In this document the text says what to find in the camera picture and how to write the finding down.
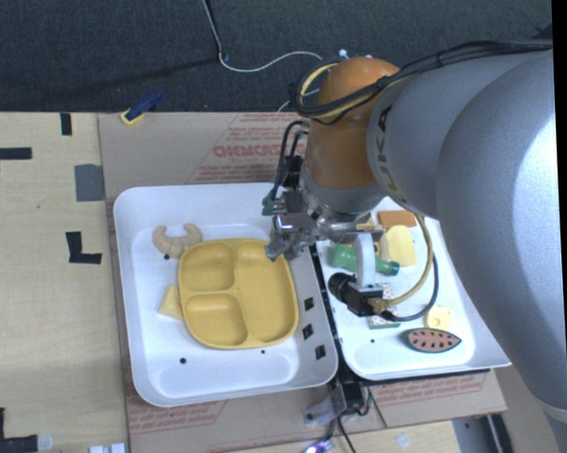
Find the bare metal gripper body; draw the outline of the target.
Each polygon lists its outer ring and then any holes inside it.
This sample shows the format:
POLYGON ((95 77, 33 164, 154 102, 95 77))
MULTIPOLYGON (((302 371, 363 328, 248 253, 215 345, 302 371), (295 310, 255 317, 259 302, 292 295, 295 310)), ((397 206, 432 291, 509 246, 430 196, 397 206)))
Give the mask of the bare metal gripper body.
POLYGON ((272 190, 270 205, 274 248, 301 249, 327 240, 349 245, 370 218, 371 188, 272 190))

